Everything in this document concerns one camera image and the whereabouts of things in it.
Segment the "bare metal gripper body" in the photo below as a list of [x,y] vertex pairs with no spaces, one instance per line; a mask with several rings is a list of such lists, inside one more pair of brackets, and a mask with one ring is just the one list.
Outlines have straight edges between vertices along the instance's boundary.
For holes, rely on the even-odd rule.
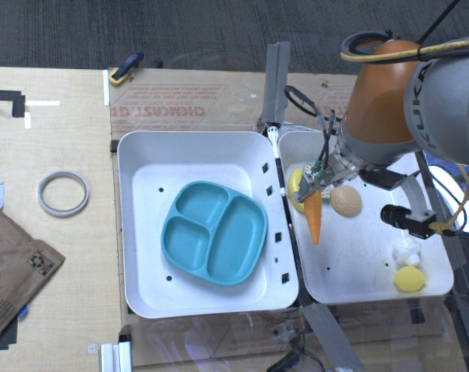
[[358,167],[353,163],[353,154],[345,146],[335,145],[313,165],[302,170],[302,187],[326,188],[338,185],[357,176]]

